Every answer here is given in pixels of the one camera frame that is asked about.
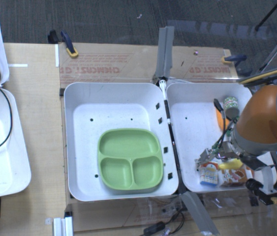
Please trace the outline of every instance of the wooden table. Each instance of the wooden table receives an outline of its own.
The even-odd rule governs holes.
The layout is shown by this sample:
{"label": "wooden table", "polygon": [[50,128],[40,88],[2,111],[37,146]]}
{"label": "wooden table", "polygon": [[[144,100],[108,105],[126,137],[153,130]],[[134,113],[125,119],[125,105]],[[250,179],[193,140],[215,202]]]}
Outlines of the wooden table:
{"label": "wooden table", "polygon": [[[55,46],[5,43],[5,51],[9,64],[28,65],[10,67],[9,82],[4,87],[16,98],[32,179],[24,191],[1,198],[0,236],[51,236],[52,219],[63,218],[66,208],[60,74],[56,67]],[[221,235],[277,236],[277,207],[253,211],[234,216],[230,209],[227,216],[213,220]],[[78,232],[76,235],[137,236],[145,227]],[[189,220],[175,235],[202,234],[194,221]]]}

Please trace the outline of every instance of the transparent plastic sheet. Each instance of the transparent plastic sheet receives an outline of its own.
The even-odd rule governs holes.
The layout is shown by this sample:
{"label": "transparent plastic sheet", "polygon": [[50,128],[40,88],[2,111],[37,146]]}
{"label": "transparent plastic sheet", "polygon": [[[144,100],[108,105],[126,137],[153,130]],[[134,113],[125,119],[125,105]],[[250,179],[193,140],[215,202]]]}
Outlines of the transparent plastic sheet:
{"label": "transparent plastic sheet", "polygon": [[[74,46],[80,55],[76,59],[68,56],[64,43],[59,45],[62,89],[74,82],[153,82],[152,77],[156,67],[157,55],[157,47],[155,46],[82,43],[75,43]],[[219,62],[225,55],[225,51],[227,52],[227,50],[219,48],[183,47],[179,49],[179,47],[174,47],[171,75],[176,77],[169,78],[168,83],[234,82],[238,77],[235,73],[231,73],[231,70],[229,70],[227,76],[211,73],[212,77],[206,77],[205,70],[199,72],[202,77],[189,76],[191,74],[190,70],[196,68],[196,66],[193,67],[192,65],[194,65],[201,52],[207,52],[207,55],[209,55],[208,53],[214,53],[214,58],[211,58],[211,61],[208,59],[207,62]],[[183,72],[179,67],[175,66],[177,56],[179,56],[178,61],[181,61],[181,67],[184,66],[185,62],[188,64],[187,69]],[[184,207],[180,195],[177,193],[161,197],[114,199],[95,202],[82,202],[75,199],[70,194],[67,184],[64,118],[62,98],[66,178],[65,212],[67,215],[73,215],[76,235],[141,236],[145,228],[160,221],[164,223],[170,221],[172,216]],[[202,193],[198,194],[198,196],[221,235],[234,233],[236,235],[277,235],[277,206],[265,206],[247,189]],[[209,231],[201,232],[199,230],[188,211],[183,211],[183,214],[185,221],[179,231],[174,233],[175,235],[211,235]],[[182,217],[178,216],[176,220],[166,224],[163,230],[153,235],[168,235],[168,233],[180,227],[181,222]]]}

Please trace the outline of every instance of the snack package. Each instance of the snack package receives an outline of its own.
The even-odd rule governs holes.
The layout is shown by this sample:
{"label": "snack package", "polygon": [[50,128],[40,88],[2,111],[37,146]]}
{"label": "snack package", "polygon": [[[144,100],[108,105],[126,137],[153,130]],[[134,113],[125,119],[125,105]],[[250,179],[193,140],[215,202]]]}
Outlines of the snack package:
{"label": "snack package", "polygon": [[249,178],[253,178],[252,171],[246,169],[219,171],[221,186],[242,186]]}
{"label": "snack package", "polygon": [[218,164],[208,162],[199,167],[200,183],[217,185],[218,184]]}

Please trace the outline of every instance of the dark gray carpet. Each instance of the dark gray carpet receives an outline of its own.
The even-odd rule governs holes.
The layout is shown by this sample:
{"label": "dark gray carpet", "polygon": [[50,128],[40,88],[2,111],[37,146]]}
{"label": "dark gray carpet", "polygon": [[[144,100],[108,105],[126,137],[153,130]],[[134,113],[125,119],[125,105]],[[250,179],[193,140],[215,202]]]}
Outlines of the dark gray carpet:
{"label": "dark gray carpet", "polygon": [[277,45],[277,0],[0,0],[4,42],[47,43],[55,29],[73,42],[157,45],[160,27],[175,26],[174,45],[246,54],[259,67]]}

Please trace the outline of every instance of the green plate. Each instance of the green plate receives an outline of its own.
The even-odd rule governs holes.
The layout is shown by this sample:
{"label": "green plate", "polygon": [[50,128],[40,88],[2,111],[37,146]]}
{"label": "green plate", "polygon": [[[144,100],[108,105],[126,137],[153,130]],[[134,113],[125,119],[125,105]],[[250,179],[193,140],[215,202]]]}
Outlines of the green plate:
{"label": "green plate", "polygon": [[159,140],[146,129],[104,132],[98,142],[98,164],[103,182],[116,190],[152,188],[163,176]]}

